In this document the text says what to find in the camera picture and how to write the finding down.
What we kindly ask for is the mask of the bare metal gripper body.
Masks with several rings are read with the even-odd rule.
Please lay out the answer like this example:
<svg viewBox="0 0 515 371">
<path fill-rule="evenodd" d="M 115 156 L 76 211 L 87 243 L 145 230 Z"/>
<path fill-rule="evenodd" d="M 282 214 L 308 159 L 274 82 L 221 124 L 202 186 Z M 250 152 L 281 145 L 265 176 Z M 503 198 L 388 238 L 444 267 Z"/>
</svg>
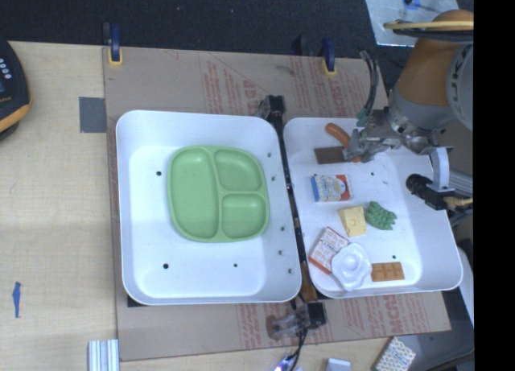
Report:
<svg viewBox="0 0 515 371">
<path fill-rule="evenodd" d="M 368 156 L 401 147 L 429 155 L 438 146 L 435 135 L 442 130 L 442 122 L 420 126 L 395 110 L 374 109 L 368 119 Z"/>
</svg>

